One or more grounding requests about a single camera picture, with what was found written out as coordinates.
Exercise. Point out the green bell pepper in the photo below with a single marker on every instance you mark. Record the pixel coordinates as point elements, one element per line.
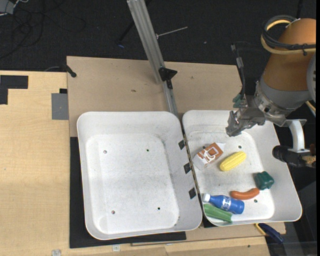
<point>264,180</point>

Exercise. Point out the yellow corn cob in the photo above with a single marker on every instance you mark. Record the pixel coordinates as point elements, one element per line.
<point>233,161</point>

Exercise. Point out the flat brown board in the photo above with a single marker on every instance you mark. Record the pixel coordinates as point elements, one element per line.
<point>117,84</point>

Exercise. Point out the orange and white carton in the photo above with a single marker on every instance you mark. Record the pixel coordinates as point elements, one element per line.
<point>209,155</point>

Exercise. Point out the green celery stalk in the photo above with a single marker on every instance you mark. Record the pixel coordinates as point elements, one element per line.
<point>217,212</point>

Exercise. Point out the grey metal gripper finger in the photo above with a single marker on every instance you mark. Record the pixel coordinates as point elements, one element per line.
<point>241,129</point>
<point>231,123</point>

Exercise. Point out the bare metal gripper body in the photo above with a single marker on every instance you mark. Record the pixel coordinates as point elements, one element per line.
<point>256,116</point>

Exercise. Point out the black cylinder on white bracket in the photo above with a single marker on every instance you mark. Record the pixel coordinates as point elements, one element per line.
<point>296,143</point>

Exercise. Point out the blue bottle with white cap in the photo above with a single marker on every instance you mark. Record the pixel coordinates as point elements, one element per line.
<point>226,203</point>

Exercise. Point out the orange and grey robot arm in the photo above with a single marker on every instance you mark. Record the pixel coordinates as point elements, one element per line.
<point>288,68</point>

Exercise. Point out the white plastic tray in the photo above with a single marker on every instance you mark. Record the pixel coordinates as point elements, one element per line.
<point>133,180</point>
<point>240,177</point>

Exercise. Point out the orange sausage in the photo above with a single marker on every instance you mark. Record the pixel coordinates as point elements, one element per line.
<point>244,194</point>

